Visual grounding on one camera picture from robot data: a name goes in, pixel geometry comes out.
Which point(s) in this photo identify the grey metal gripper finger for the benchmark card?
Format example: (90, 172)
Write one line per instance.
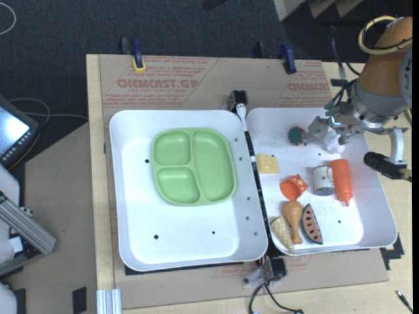
(316, 131)
(345, 138)

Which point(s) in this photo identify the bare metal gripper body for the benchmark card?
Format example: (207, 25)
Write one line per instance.
(358, 121)

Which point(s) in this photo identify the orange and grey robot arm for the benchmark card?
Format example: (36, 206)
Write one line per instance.
(383, 67)

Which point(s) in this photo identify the white lumpy toy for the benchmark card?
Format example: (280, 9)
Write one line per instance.
(334, 146)

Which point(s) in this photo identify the orange squeeze bottle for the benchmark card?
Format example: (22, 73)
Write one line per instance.
(342, 178)

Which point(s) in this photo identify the small white printed can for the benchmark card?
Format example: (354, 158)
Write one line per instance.
(322, 180)

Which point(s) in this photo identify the yellow cheese wedge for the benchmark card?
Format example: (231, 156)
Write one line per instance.
(267, 164)

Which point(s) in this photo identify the thin black and white rod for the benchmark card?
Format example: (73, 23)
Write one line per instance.
(252, 155)

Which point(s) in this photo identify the white plastic tray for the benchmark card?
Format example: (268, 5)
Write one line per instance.
(366, 214)
(183, 234)

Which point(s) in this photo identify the brown chicken drumstick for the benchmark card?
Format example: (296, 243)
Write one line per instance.
(293, 214)

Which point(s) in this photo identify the watermelon slice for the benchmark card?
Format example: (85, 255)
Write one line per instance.
(311, 224)

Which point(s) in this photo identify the cream ice cream cone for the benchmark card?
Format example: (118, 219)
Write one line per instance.
(283, 231)

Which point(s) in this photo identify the green divided plate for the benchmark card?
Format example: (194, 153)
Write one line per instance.
(209, 162)

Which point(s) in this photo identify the brown cardboard board red print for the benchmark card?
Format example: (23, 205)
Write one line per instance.
(183, 87)

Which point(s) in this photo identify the black cylinder on white bracket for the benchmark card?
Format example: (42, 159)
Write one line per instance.
(383, 163)

